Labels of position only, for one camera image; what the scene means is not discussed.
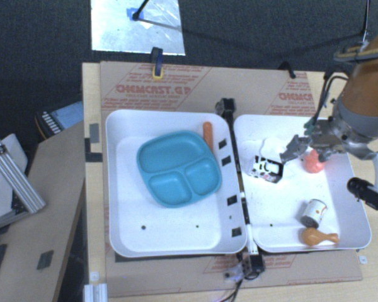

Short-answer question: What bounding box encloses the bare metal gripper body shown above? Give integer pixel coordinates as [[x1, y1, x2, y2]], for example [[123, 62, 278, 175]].
[[307, 117, 378, 161]]

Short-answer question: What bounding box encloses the pink round toy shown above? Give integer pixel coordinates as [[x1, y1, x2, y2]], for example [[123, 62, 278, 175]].
[[303, 149, 326, 174]]

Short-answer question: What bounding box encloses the black and white carton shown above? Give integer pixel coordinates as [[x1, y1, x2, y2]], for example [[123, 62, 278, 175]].
[[246, 155, 285, 185]]

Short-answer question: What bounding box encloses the white can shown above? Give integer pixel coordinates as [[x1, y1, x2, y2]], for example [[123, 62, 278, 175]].
[[300, 198, 328, 228]]

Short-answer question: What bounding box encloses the white plastic tray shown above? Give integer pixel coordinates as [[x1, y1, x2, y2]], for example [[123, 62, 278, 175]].
[[105, 109, 248, 259], [232, 114, 373, 254]]

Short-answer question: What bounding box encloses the thin black and white rod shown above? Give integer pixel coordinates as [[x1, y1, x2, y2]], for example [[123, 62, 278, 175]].
[[225, 111, 258, 255]]

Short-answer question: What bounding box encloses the orange chicken drumstick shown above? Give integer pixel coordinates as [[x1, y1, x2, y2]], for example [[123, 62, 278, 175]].
[[299, 227, 340, 248]]

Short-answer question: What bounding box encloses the orange sausage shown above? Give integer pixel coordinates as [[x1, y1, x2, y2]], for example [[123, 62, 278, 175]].
[[202, 121, 215, 157]]

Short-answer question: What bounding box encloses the blue divided plate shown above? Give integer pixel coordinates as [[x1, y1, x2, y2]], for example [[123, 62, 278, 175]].
[[136, 130, 223, 208]]

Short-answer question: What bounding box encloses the brown cardboard board red print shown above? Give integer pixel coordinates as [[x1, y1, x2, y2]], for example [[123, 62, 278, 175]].
[[99, 60, 364, 298]]

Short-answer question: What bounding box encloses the black cylinder on white bracket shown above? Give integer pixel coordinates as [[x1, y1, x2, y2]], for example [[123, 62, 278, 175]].
[[347, 152, 378, 211]]

